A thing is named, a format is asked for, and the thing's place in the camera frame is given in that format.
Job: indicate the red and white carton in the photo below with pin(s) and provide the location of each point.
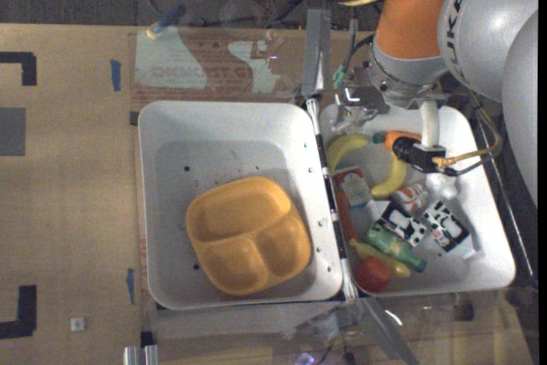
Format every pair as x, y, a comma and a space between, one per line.
353, 186

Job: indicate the green bottle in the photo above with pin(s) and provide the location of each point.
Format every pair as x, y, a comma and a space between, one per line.
391, 245

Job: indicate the yellow banana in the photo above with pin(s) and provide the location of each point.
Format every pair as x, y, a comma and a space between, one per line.
392, 181
339, 147

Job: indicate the black cylinder on white bracket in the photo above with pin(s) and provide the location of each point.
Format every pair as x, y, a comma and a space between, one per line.
416, 156

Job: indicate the orange and white can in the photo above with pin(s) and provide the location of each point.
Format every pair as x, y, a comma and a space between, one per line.
411, 197

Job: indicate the white plastic tray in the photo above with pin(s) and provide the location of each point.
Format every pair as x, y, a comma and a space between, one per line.
222, 149
470, 269

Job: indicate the black and white cow-print carton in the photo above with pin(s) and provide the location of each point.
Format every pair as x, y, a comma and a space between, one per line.
404, 225
446, 226

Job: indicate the orange divided plate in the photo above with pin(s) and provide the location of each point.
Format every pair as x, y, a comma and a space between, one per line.
248, 235

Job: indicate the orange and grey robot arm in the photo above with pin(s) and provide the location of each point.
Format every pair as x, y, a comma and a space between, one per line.
478, 34

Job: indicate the yellow corn cob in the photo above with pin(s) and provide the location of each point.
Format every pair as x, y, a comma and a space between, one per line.
399, 268

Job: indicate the white bottle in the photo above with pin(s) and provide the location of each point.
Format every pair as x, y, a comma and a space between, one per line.
442, 186

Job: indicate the orange carrot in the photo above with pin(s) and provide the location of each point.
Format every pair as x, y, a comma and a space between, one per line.
399, 137

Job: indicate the red tomato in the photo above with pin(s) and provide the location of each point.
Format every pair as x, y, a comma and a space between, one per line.
372, 274

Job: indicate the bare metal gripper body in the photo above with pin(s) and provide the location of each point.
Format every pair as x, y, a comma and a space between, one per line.
368, 95

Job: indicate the small white square block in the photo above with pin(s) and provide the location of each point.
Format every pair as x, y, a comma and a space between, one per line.
77, 324

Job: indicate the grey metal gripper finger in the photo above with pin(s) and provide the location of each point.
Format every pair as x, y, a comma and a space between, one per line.
366, 115
343, 120

